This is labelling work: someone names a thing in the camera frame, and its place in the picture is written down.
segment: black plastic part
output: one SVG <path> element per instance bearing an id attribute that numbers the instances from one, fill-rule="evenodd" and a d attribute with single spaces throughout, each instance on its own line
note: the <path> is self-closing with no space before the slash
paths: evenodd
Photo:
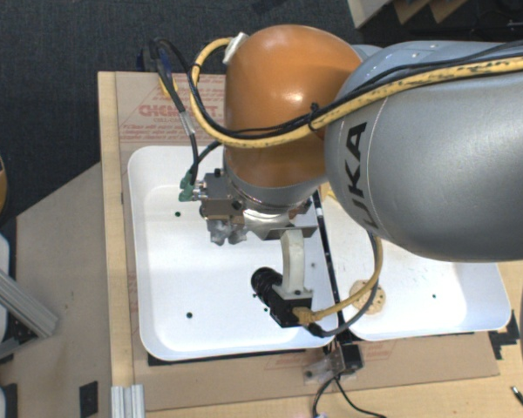
<path id="1" fill-rule="evenodd" d="M 17 384 L 9 384 L 2 390 L 6 398 L 5 418 L 17 418 Z"/>
<path id="2" fill-rule="evenodd" d="M 151 57 L 149 46 L 144 47 L 136 58 L 136 70 L 145 72 L 157 72 L 157 65 Z"/>
<path id="3" fill-rule="evenodd" d="M 270 352 L 255 352 L 255 353 L 240 353 L 240 354 L 225 354 L 223 356 L 209 356 L 207 358 L 199 359 L 188 359 L 183 361 L 163 361 L 162 359 L 156 358 L 152 354 L 147 354 L 147 365 L 149 367 L 160 367 L 160 366 L 174 366 L 181 364 L 194 364 L 198 362 L 211 362 L 211 361 L 227 361 L 233 359 L 244 359 L 244 358 L 257 358 L 259 356 L 270 356 L 274 354 L 292 354 L 292 353 L 304 353 L 306 350 L 281 350 L 281 351 L 270 351 Z"/>
<path id="4" fill-rule="evenodd" d="M 339 342 L 345 362 L 345 374 L 353 374 L 364 367 L 363 356 L 358 344 L 354 342 Z"/>
<path id="5" fill-rule="evenodd" d="M 298 318 L 293 314 L 293 308 L 312 306 L 312 299 L 285 300 L 273 289 L 273 285 L 281 285 L 282 275 L 276 270 L 262 267 L 252 276 L 252 288 L 260 300 L 269 307 L 271 317 L 281 327 L 299 327 Z"/>
<path id="6" fill-rule="evenodd" d="M 11 327 L 12 337 L 19 342 L 19 345 L 37 338 L 36 334 L 11 314 L 9 326 Z"/>
<path id="7" fill-rule="evenodd" d="M 98 413 L 98 382 L 93 381 L 79 388 L 79 416 L 88 418 Z"/>
<path id="8" fill-rule="evenodd" d="M 521 337 L 514 312 L 512 311 L 512 317 L 509 322 L 507 322 L 505 332 L 490 331 L 488 332 L 488 336 L 490 337 L 492 350 L 494 351 L 496 359 L 499 361 L 502 360 L 502 347 L 505 345 L 516 345 Z"/>
<path id="9" fill-rule="evenodd" d="M 322 209 L 322 201 L 320 200 L 319 191 L 314 192 L 314 194 L 312 195 L 312 199 L 314 200 L 314 207 L 316 209 Z M 333 260 L 331 259 L 331 251 L 329 249 L 328 233 L 325 227 L 323 215 L 317 216 L 317 225 L 320 230 L 320 237 L 322 238 L 323 251 L 325 253 L 325 261 L 328 266 L 329 282 L 331 283 L 333 300 L 335 301 L 335 303 L 338 303 L 341 301 L 341 297 L 339 296 L 339 288 L 337 286 L 337 280 L 335 278 L 335 269 L 333 268 Z M 344 323 L 343 311 L 337 313 L 337 318 L 339 319 L 339 325 Z"/>

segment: white plastic tray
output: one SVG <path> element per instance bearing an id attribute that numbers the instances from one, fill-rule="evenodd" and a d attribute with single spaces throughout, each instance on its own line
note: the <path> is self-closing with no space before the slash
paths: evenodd
<path id="1" fill-rule="evenodd" d="M 190 160 L 189 147 L 148 146 L 137 150 L 128 164 L 139 329 L 147 351 L 162 360 L 181 361 L 328 343 L 299 327 L 280 328 L 252 295 L 250 278 L 257 268 L 281 270 L 279 241 L 261 242 L 249 233 L 245 242 L 219 247 L 209 240 L 199 203 L 178 201 L 178 184 Z M 220 166 L 221 151 L 215 150 L 200 174 Z M 370 243 L 335 200 L 327 198 L 323 212 L 344 299 L 356 280 L 372 274 Z M 327 307 L 333 297 L 318 233 L 305 249 L 310 262 L 306 287 L 315 290 L 313 308 Z M 361 339 L 493 330 L 511 315 L 495 264 L 428 260 L 384 242 L 380 286 L 386 294 L 384 309 L 351 327 Z M 345 317 L 355 311 L 347 308 Z M 336 316 L 320 325 L 335 327 Z"/>
<path id="2" fill-rule="evenodd" d="M 221 151 L 215 150 L 201 171 L 212 172 L 221 160 Z M 282 270 L 279 240 L 262 242 L 249 233 L 238 245 L 217 246 L 199 215 L 200 204 L 178 201 L 178 185 L 190 161 L 189 147 L 148 146 L 128 163 L 139 330 L 147 351 L 181 361 L 329 343 L 301 327 L 280 328 L 253 296 L 250 279 L 258 268 Z M 333 294 L 319 233 L 307 239 L 305 252 L 305 285 L 315 289 L 313 307 L 326 307 Z M 319 323 L 332 328 L 337 319 Z"/>

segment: black cable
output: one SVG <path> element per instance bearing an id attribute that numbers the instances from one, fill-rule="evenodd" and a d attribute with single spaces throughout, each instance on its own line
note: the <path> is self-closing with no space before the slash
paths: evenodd
<path id="1" fill-rule="evenodd" d="M 180 96 L 178 95 L 176 88 L 174 88 L 173 73 L 171 70 L 170 60 L 168 58 L 166 50 L 163 48 L 163 46 L 165 45 L 169 46 L 169 48 L 174 52 L 174 54 L 181 61 L 182 66 L 186 67 L 187 65 L 184 57 L 181 56 L 180 52 L 166 39 L 153 40 L 150 43 L 150 52 L 157 66 L 157 73 L 159 74 L 161 82 L 165 86 L 165 89 L 168 92 L 170 98 L 173 100 L 176 110 L 178 110 L 178 113 L 182 115 L 183 113 L 186 113 L 186 107 L 182 103 L 182 100 L 180 99 Z M 187 133 L 188 138 L 190 139 L 190 145 L 192 146 L 193 154 L 193 163 L 189 170 L 189 184 L 193 185 L 195 184 L 195 180 L 198 177 L 200 158 L 198 155 L 198 144 L 195 138 L 195 134 L 192 131 L 187 131 Z"/>
<path id="2" fill-rule="evenodd" d="M 369 410 L 365 410 L 363 408 L 358 407 L 345 393 L 343 386 L 339 382 L 339 379 L 341 377 L 341 374 L 338 374 L 336 377 L 331 378 L 324 382 L 320 388 L 318 388 L 316 392 L 316 396 L 314 397 L 314 400 L 312 401 L 312 418 L 318 418 L 319 414 L 317 412 L 317 404 L 320 401 L 320 398 L 322 397 L 323 393 L 327 390 L 331 382 L 335 381 L 337 386 L 339 387 L 339 391 L 343 395 L 343 398 L 349 403 L 349 405 L 354 408 L 357 412 L 360 412 L 361 414 L 371 415 L 375 416 L 376 418 L 387 418 L 385 415 L 377 414 L 375 412 L 370 412 Z"/>
<path id="3" fill-rule="evenodd" d="M 323 392 L 329 387 L 331 382 L 333 382 L 334 378 L 331 378 L 330 380 L 327 380 L 324 382 L 320 388 L 318 388 L 316 396 L 314 397 L 314 400 L 312 401 L 312 418 L 317 418 L 319 414 L 317 413 L 317 403 L 320 401 L 320 398 L 322 397 Z"/>
<path id="4" fill-rule="evenodd" d="M 336 376 L 334 378 L 335 384 L 339 387 L 340 392 L 343 394 L 343 398 L 349 403 L 349 405 L 354 408 L 357 412 L 360 412 L 361 414 L 375 416 L 376 418 L 387 418 L 385 415 L 377 414 L 376 412 L 370 412 L 369 410 L 364 410 L 363 408 L 359 408 L 355 405 L 353 401 L 350 400 L 349 396 L 347 396 L 346 392 L 343 389 L 343 386 L 341 385 L 341 382 L 339 382 L 339 377 Z"/>
<path id="5" fill-rule="evenodd" d="M 190 167 L 190 184 L 195 184 L 195 180 L 198 178 L 198 170 L 200 168 L 200 159 L 198 157 L 198 143 L 195 140 L 195 134 L 190 134 L 190 144 L 192 145 L 192 154 L 194 155 L 194 162 Z"/>
<path id="6" fill-rule="evenodd" d="M 215 150 L 217 147 L 219 147 L 221 143 L 219 141 L 214 141 L 210 143 L 205 149 L 203 149 L 203 152 L 198 157 L 198 164 L 201 163 L 201 161 L 204 160 L 204 158 L 211 153 L 213 150 Z"/>

